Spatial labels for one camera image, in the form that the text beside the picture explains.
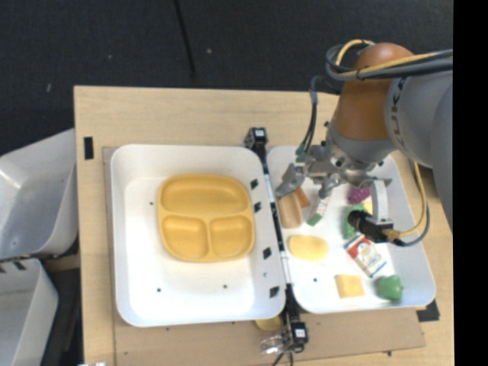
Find thin black and white rod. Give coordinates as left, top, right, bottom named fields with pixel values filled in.
left=257, top=146, right=300, bottom=328

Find white and red carton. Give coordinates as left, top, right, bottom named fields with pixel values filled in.
left=343, top=234, right=387, bottom=279

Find yellow square cracker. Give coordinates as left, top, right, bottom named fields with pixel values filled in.
left=334, top=274, right=366, bottom=300

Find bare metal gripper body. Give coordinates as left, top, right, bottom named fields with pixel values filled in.
left=302, top=144, right=393, bottom=188

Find yellow rounded toy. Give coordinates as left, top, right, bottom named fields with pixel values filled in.
left=254, top=316, right=284, bottom=332

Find yellow oval toy food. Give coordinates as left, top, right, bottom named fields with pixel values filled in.
left=287, top=234, right=329, bottom=263

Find green pepper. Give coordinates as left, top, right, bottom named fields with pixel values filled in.
left=377, top=274, right=404, bottom=302

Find yellow divided plate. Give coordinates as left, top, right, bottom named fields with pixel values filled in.
left=156, top=173, right=256, bottom=264

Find black block with thin wires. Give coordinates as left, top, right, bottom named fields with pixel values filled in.
left=244, top=127, right=268, bottom=149
left=285, top=320, right=310, bottom=353

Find tan bread bun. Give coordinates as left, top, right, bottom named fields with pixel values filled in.
left=277, top=191, right=305, bottom=230

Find small white and green carton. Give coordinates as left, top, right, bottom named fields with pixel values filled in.
left=306, top=195, right=331, bottom=227

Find white plastic tray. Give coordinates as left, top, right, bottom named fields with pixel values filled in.
left=266, top=145, right=437, bottom=315
left=110, top=143, right=287, bottom=328

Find black cylinder on white bracket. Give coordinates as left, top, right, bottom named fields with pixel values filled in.
left=346, top=179, right=396, bottom=244

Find orange wedge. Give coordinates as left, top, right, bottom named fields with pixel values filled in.
left=294, top=187, right=311, bottom=210

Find clear plastic piece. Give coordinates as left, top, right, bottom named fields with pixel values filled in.
left=259, top=333, right=291, bottom=355

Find purple grapes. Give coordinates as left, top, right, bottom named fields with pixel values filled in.
left=348, top=186, right=372, bottom=206

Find flat brown board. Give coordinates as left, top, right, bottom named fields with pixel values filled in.
left=102, top=146, right=428, bottom=366

